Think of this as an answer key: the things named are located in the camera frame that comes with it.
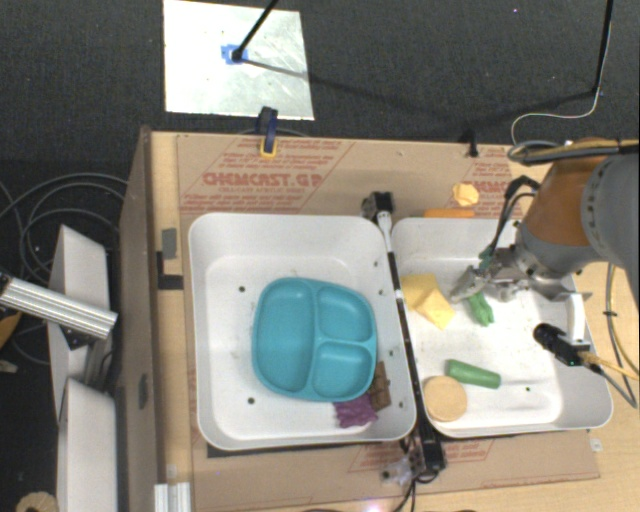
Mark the tan round biscuit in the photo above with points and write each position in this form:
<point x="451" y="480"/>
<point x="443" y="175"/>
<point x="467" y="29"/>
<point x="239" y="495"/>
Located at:
<point x="445" y="398"/>

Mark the black cylinder on white bracket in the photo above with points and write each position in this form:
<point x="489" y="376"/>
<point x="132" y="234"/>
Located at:
<point x="555" y="342"/>

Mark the green cylinder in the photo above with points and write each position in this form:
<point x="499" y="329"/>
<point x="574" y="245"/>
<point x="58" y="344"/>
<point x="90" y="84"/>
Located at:
<point x="472" y="374"/>

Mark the blue divided plate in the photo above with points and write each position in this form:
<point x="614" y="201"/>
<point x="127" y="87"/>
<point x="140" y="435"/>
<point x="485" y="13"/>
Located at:
<point x="290" y="335"/>

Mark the brown chocolate bar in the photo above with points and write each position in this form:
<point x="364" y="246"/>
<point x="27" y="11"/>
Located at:
<point x="381" y="387"/>

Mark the green toy vegetable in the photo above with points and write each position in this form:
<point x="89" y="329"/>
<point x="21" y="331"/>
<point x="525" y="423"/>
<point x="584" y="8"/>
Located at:
<point x="481" y="310"/>

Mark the brown cardboard board, red print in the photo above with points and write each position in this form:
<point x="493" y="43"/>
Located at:
<point x="310" y="170"/>

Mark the purple grapes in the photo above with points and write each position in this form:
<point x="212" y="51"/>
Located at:
<point x="355" y="412"/>

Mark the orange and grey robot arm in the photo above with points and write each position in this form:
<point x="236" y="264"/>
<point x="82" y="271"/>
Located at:
<point x="600" y="200"/>

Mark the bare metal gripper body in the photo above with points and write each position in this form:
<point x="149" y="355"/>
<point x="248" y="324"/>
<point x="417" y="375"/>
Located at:
<point x="520" y="272"/>

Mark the yellow crinkled chip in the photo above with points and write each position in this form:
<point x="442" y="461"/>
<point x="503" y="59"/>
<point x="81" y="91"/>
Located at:
<point x="466" y="194"/>

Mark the white plastic tray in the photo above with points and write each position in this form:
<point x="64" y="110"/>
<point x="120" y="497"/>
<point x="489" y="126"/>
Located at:
<point x="520" y="345"/>
<point x="225" y="320"/>

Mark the orange carrot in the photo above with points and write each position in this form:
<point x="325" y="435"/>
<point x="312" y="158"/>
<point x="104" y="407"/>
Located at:
<point x="449" y="213"/>

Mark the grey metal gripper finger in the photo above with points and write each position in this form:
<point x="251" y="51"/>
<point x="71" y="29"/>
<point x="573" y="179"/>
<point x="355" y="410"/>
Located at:
<point x="502" y="292"/>
<point x="467" y="285"/>

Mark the thin black and white rod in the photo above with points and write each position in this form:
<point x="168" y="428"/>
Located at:
<point x="400" y="295"/>

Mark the yellow cheese wedge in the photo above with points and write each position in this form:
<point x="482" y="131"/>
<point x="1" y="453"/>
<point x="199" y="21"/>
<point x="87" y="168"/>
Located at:
<point x="430" y="300"/>

